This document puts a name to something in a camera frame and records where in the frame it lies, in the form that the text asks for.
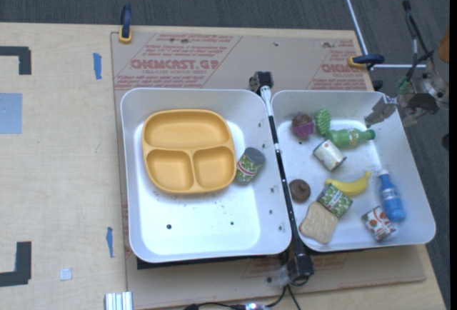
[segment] small light blue square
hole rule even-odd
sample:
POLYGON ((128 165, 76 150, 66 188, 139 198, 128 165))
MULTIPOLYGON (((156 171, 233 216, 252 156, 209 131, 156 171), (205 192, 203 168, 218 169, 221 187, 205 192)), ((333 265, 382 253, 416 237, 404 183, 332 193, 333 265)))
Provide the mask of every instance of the small light blue square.
POLYGON ((0 93, 0 134, 22 134, 22 94, 0 93))

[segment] tin can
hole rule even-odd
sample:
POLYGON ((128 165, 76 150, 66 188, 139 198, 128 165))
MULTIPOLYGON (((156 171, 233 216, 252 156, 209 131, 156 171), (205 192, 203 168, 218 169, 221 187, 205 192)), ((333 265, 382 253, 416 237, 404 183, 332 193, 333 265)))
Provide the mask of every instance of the tin can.
POLYGON ((240 183, 250 182, 265 162, 260 150, 248 147, 236 163, 236 180, 240 183))
POLYGON ((352 205, 352 199, 331 184, 327 184, 322 190, 317 198, 317 202, 322 204, 332 214, 337 215, 337 217, 343 216, 352 205))
POLYGON ((328 139, 321 142, 314 149, 313 154, 329 171, 335 170, 346 160, 346 156, 341 150, 328 139))
POLYGON ((385 239, 395 231, 395 228, 381 206, 377 206, 364 214, 362 216, 362 221, 376 241, 385 239))

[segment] yellow toy banana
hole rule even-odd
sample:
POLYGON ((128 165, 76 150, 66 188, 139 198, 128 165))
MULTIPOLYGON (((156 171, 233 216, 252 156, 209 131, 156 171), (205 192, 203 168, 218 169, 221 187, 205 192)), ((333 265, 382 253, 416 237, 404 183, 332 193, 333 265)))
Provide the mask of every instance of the yellow toy banana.
POLYGON ((363 176, 355 181, 338 181, 336 179, 329 178, 325 181, 325 185, 331 184, 335 188, 342 191, 347 196, 355 196, 366 190, 368 186, 368 178, 370 178, 371 172, 366 171, 363 176))

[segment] yellow divided plate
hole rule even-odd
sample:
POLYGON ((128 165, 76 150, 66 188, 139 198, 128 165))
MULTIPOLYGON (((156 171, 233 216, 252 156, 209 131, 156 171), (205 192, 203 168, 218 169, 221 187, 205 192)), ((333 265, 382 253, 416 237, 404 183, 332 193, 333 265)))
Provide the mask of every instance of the yellow divided plate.
POLYGON ((156 112, 144 122, 141 141, 149 178, 169 193, 217 191, 235 178, 236 154, 229 125, 213 111, 156 112))

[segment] table surface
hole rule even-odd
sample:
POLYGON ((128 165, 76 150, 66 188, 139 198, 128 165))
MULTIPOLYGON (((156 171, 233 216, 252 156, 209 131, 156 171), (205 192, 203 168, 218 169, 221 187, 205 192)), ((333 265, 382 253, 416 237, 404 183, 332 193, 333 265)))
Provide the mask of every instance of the table surface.
MULTIPOLYGON (((134 28, 356 39, 352 31, 134 28)), ((19 75, 17 57, 0 57, 0 93, 22 94, 22 133, 0 134, 0 273, 14 270, 17 242, 32 242, 29 283, 0 287, 7 309, 102 309, 104 294, 127 288, 111 68, 110 35, 117 31, 113 25, 0 24, 0 46, 27 46, 32 55, 32 75, 19 75), (102 60, 99 80, 93 53, 102 60), (67 268, 73 278, 61 281, 67 268)), ((418 252, 424 281, 298 294, 297 301, 303 309, 444 309, 425 246, 418 252)), ((278 308, 293 309, 292 298, 286 295, 278 308)))

